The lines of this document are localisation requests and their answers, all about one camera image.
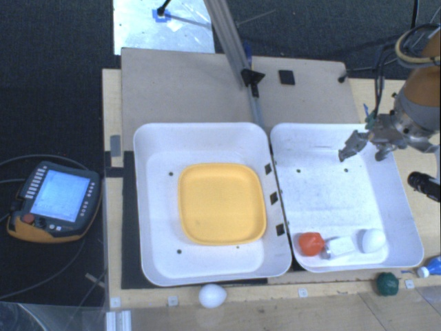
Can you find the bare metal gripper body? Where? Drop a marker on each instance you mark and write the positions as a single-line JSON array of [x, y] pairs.
[[396, 133]]

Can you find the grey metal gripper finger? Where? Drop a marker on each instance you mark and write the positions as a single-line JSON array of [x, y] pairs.
[[353, 145], [383, 152]]

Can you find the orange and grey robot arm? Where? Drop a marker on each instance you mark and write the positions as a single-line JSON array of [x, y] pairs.
[[423, 85]]

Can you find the white plastic tray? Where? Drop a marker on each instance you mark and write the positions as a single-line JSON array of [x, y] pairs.
[[327, 198], [158, 191]]

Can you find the white egg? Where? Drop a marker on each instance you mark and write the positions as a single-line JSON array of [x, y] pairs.
[[373, 240], [212, 296]]

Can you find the thin black rod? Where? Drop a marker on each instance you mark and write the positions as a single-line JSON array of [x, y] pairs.
[[280, 198]]

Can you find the black block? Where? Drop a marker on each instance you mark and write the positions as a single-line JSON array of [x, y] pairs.
[[286, 77]]

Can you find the small white bottle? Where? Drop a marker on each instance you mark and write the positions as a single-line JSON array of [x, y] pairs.
[[341, 247]]

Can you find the orange-red round toy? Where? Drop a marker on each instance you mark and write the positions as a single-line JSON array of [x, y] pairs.
[[310, 243]]

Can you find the blue and white bottle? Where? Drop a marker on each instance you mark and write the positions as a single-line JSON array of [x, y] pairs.
[[432, 267]]

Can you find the dark green toy vegetable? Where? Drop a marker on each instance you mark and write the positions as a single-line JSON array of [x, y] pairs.
[[387, 284]]

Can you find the yellow plate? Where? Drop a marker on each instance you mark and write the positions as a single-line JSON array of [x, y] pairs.
[[222, 203]]

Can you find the black cylinder on white bracket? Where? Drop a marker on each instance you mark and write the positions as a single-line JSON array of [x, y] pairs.
[[422, 183]]

